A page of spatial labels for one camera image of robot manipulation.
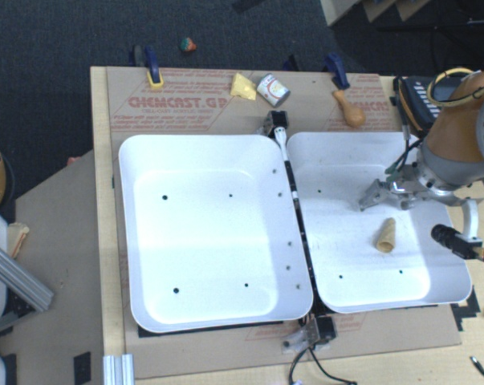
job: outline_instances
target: white can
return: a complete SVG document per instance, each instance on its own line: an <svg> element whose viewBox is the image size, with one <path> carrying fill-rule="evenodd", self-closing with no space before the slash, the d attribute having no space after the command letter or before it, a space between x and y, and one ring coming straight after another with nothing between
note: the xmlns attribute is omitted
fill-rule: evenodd
<svg viewBox="0 0 484 385"><path fill-rule="evenodd" d="M257 90L274 107L282 104L290 95L290 90L284 87L272 73L268 73L261 79Z"/></svg>

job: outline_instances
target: yellow sponge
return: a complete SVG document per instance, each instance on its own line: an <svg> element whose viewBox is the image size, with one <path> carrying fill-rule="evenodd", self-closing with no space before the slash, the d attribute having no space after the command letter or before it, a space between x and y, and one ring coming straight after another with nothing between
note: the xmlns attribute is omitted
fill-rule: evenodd
<svg viewBox="0 0 484 385"><path fill-rule="evenodd" d="M240 73L233 76L231 95L238 95L244 99L256 100L256 84Z"/></svg>

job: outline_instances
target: cardboard sheet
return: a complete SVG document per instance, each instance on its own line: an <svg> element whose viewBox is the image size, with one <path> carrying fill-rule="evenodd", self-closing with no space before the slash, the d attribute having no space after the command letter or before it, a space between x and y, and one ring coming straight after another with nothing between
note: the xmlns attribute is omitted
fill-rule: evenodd
<svg viewBox="0 0 484 385"><path fill-rule="evenodd" d="M299 328L295 321L141 338L129 306L119 147L128 137L142 133L256 132L274 108L260 95L256 101L230 96L237 72L257 83L268 71L161 69L165 85L152 90L144 69L107 68L125 341L126 351L134 356L137 379L289 363L294 357L283 353L281 345ZM305 131L400 129L378 75L348 75L351 87L345 96L367 115L365 125L356 130L344 122L331 95L336 86L330 73L273 74L291 91L279 108L287 111L289 137ZM461 341L450 306L335 314L334 319L339 337L318 352L323 359L447 347Z"/></svg>

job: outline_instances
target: tin can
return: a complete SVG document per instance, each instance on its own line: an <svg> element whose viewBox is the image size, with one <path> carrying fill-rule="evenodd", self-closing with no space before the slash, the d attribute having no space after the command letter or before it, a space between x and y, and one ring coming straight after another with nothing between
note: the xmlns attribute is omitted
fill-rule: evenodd
<svg viewBox="0 0 484 385"><path fill-rule="evenodd" d="M290 90L284 87L272 73L268 73L261 79L257 90L274 107L281 105L290 95Z"/></svg>

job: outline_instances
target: table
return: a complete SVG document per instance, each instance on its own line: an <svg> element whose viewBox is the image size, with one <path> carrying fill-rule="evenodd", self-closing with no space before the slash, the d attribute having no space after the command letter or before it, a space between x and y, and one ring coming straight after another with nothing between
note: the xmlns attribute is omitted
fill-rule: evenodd
<svg viewBox="0 0 484 385"><path fill-rule="evenodd" d="M112 142L108 108L108 73L106 67L93 67L92 112L94 126L94 153L96 169L97 226L100 253L100 289L103 322L103 345L106 355L125 353L124 320L120 288L120 263L116 233L116 203L112 188ZM306 78L300 73L290 78ZM387 95L391 95L392 78L380 79ZM482 196L480 184L462 190L462 195ZM479 206L480 230L484 240L484 203ZM462 228L462 216L450 210L454 227ZM464 321L462 345L442 349L407 351L396 354L370 355L347 359L330 359L325 366L333 375L358 380L360 383L479 383L484 381L471 364L475 355L484 366L484 264L470 261L478 301L483 312L476 318ZM195 375L173 376L138 380L142 385L165 383L287 383L288 365L274 365L250 369L209 372ZM314 363L301 363L295 372L304 383L329 383Z"/></svg>

